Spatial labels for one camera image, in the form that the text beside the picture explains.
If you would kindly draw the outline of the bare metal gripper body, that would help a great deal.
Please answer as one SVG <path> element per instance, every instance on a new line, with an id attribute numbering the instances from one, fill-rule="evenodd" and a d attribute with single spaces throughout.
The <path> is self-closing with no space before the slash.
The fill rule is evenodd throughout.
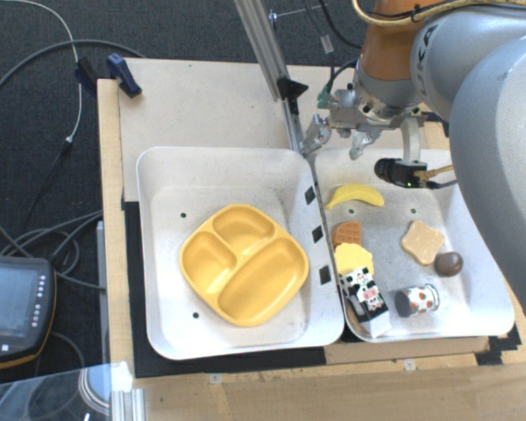
<path id="1" fill-rule="evenodd" d="M 423 127 L 426 116 L 417 106 L 386 104 L 362 89 L 337 89 L 328 100 L 328 125 L 341 131 L 373 132 L 401 128 L 406 120 Z"/>

